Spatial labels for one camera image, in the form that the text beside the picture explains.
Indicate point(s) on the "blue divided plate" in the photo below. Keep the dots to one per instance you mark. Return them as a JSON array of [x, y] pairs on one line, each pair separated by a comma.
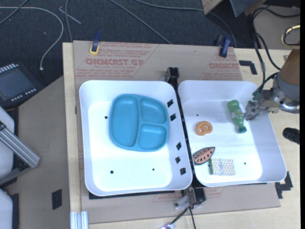
[[135, 123]]

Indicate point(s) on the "green plastic bottle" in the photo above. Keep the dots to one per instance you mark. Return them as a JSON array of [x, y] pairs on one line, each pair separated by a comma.
[[236, 114]]

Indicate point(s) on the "thin black rod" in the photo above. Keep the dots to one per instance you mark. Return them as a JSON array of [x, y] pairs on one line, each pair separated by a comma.
[[184, 128]]

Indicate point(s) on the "white plastic tray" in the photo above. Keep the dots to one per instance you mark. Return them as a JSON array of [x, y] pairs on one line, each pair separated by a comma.
[[228, 144], [133, 170]]

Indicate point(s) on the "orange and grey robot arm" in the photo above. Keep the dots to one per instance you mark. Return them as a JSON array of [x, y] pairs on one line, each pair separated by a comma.
[[290, 70]]

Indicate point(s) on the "white packet with orange print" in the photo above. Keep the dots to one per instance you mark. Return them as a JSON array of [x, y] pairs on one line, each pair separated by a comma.
[[224, 167]]

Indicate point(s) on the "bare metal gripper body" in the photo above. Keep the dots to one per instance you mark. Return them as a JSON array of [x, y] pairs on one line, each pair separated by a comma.
[[268, 102]]

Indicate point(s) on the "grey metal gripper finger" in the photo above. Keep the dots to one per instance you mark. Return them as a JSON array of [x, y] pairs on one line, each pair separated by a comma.
[[250, 115], [252, 105]]

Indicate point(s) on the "watermelon slice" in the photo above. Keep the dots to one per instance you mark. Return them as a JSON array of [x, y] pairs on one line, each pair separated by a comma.
[[202, 156]]

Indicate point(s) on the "orange pretzel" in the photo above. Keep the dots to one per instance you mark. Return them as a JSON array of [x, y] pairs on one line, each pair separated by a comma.
[[199, 130]]

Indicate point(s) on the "brown cardboard board red print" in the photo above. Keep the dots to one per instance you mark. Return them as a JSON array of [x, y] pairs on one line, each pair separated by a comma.
[[147, 56]]

